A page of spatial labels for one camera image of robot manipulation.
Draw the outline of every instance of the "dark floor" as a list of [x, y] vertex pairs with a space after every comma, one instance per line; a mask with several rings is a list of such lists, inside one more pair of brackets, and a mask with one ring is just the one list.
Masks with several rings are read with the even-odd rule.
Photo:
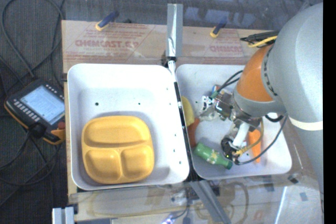
[[[184, 26], [211, 27], [226, 15], [228, 28], [280, 30], [297, 12], [322, 1], [0, 0], [4, 26], [0, 32], [0, 102], [4, 103], [7, 95], [33, 81], [27, 66], [35, 78], [62, 86], [58, 8], [61, 9], [63, 18], [68, 20], [99, 21], [112, 10], [118, 10], [120, 16], [117, 22], [129, 19], [133, 23], [165, 25], [167, 4], [181, 3], [184, 6]], [[54, 53], [48, 57], [53, 48], [56, 48]], [[23, 128], [2, 107], [0, 166], [15, 156], [25, 138]], [[62, 145], [58, 157], [53, 158], [53, 146], [36, 138], [32, 140], [27, 142], [15, 162], [5, 169], [0, 168], [1, 223], [50, 223], [52, 208], [67, 205], [65, 146]], [[46, 175], [44, 169], [35, 178], [31, 178], [45, 165], [37, 148], [40, 148], [47, 161], [51, 160], [48, 165], [53, 170], [50, 176], [39, 183], [20, 186]]]

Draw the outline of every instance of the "yellow container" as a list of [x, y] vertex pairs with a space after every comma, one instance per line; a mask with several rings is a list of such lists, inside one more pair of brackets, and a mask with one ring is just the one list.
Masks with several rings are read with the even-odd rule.
[[84, 126], [81, 141], [85, 170], [98, 183], [135, 182], [153, 171], [151, 133], [138, 117], [93, 119]]

